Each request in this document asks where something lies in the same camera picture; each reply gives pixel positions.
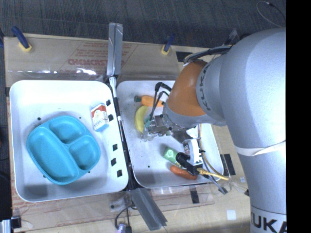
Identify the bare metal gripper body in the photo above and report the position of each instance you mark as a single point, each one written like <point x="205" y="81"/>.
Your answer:
<point x="158" y="126"/>

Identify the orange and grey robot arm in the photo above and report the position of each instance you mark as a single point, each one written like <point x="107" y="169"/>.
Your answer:
<point x="247" y="93"/>

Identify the yellow banana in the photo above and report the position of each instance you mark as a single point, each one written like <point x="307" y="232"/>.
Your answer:
<point x="139" y="119"/>

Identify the orange carrot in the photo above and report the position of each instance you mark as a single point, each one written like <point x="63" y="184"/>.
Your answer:
<point x="147" y="101"/>

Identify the green packet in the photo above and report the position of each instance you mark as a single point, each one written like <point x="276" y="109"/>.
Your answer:
<point x="170" y="154"/>

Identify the white plastic tray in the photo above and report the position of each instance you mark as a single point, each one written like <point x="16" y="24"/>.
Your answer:
<point x="60" y="96"/>
<point x="150" y="159"/>

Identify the thin black and white rod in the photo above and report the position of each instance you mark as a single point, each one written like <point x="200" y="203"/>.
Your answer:
<point x="119" y="120"/>

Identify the orange sausage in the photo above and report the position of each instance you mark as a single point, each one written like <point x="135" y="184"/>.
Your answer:
<point x="181" y="172"/>

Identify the red and white carton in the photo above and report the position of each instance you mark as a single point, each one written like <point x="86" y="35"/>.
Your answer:
<point x="100" y="118"/>

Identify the blue divided plate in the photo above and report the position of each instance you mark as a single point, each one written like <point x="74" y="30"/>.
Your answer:
<point x="56" y="152"/>

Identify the brown cardboard board red print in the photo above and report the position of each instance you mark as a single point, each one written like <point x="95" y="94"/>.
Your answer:
<point x="73" y="54"/>

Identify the black cylinder on white bracket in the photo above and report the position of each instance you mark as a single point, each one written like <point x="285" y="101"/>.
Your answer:
<point x="194" y="149"/>

